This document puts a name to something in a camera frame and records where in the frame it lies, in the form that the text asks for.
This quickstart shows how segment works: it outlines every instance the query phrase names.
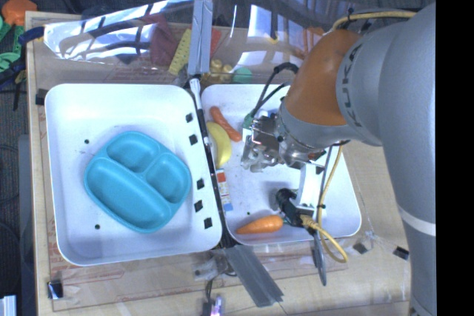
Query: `toy carrot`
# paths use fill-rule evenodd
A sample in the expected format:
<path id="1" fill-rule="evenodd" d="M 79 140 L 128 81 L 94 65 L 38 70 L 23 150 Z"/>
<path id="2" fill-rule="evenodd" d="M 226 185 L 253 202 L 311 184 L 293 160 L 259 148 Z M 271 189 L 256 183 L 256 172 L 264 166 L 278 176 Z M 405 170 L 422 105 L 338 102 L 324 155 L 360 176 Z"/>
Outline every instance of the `toy carrot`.
<path id="1" fill-rule="evenodd" d="M 282 226 L 283 219 L 280 216 L 269 215 L 238 228 L 237 233 L 240 235 L 247 235 L 250 233 L 272 233 L 280 230 Z"/>
<path id="2" fill-rule="evenodd" d="M 229 135 L 230 139 L 235 142 L 242 141 L 242 134 L 235 130 L 227 121 L 227 119 L 222 115 L 221 110 L 217 106 L 212 106 L 209 109 L 210 115 L 213 117 L 214 121 L 219 124 Z"/>

